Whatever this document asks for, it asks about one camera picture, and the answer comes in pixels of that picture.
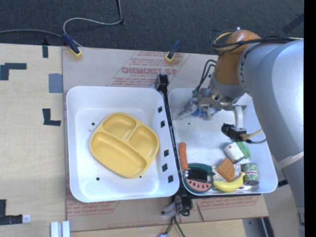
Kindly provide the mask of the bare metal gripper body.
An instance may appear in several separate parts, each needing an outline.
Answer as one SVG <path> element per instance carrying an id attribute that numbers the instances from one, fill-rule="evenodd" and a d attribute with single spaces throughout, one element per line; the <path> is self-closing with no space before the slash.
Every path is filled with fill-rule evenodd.
<path id="1" fill-rule="evenodd" d="M 201 88 L 197 95 L 199 107 L 210 107 L 217 110 L 230 110 L 235 104 L 235 98 L 220 93 L 216 88 Z"/>

